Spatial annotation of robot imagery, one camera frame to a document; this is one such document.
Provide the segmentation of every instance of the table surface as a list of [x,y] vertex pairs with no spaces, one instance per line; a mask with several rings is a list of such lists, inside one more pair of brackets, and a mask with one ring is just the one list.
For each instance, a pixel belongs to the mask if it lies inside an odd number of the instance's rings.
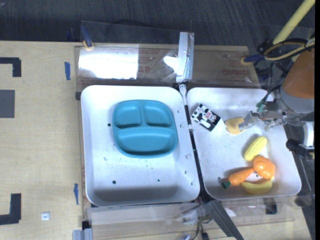
[[[11,194],[21,193],[21,220],[0,225],[0,239],[71,239],[81,229],[82,174],[78,104],[75,99],[75,47],[71,42],[0,41],[1,57],[19,57],[22,76],[0,64],[0,90],[15,90],[15,117],[0,118],[0,215],[9,213]],[[70,80],[64,62],[70,63]],[[74,186],[78,184],[79,204]],[[302,209],[292,207],[293,221],[239,226],[246,240],[309,240]],[[50,212],[49,220],[41,213]],[[225,238],[221,229],[210,239]],[[133,237],[176,239],[179,233]]]

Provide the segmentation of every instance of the gray square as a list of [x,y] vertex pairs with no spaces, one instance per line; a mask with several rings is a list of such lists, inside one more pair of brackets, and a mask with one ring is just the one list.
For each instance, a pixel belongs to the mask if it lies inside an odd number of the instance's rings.
[[0,90],[0,118],[15,118],[15,90]]

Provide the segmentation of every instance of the white plastic tray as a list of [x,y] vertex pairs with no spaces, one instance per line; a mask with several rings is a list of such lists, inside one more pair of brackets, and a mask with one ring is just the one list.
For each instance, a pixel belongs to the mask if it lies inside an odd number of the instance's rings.
[[[112,114],[119,102],[155,100],[171,110],[178,136],[174,151],[132,158],[116,147]],[[96,206],[190,202],[200,184],[183,99],[171,87],[92,85],[81,93],[86,194]]]
[[[235,117],[245,117],[249,111],[257,110],[256,104],[266,95],[262,89],[245,88],[192,88],[187,93],[190,114],[198,104],[203,104],[226,121]],[[208,131],[192,120],[192,128],[198,152],[201,172],[207,193],[217,200],[248,199],[258,197],[294,196],[301,189],[301,179],[292,153],[286,148],[286,133],[278,125],[265,131],[265,124],[259,121],[254,127],[238,135],[230,135],[221,125]],[[240,185],[222,188],[221,182],[231,173],[252,166],[243,159],[243,154],[257,136],[268,140],[261,155],[269,158],[276,167],[273,187],[266,194],[251,195]],[[248,180],[261,179],[253,173]]]

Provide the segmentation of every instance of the yellow banana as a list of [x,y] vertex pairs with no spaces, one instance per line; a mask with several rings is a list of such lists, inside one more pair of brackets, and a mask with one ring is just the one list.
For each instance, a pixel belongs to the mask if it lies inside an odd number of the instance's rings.
[[245,151],[243,158],[247,161],[252,161],[267,145],[267,142],[268,141],[264,136],[256,138]]
[[265,194],[272,189],[272,178],[262,183],[242,182],[241,187],[248,193],[253,195]]

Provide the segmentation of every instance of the blue plate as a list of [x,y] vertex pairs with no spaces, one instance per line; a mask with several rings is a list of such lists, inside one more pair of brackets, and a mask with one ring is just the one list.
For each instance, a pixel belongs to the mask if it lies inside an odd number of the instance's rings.
[[155,100],[120,102],[112,114],[117,149],[131,158],[157,158],[170,154],[178,144],[174,117]]

